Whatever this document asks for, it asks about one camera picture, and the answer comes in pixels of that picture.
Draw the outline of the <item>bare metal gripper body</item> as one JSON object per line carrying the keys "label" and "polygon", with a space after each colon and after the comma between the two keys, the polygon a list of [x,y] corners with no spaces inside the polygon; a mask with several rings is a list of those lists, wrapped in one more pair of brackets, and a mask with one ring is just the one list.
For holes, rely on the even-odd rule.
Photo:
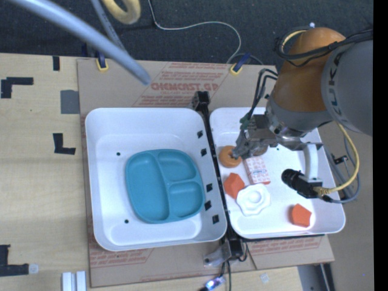
{"label": "bare metal gripper body", "polygon": [[306,132],[288,128],[270,115],[253,115],[246,131],[248,142],[255,143],[253,156],[263,155],[269,148],[278,145],[291,151],[304,150],[307,144],[301,138],[305,135]]}

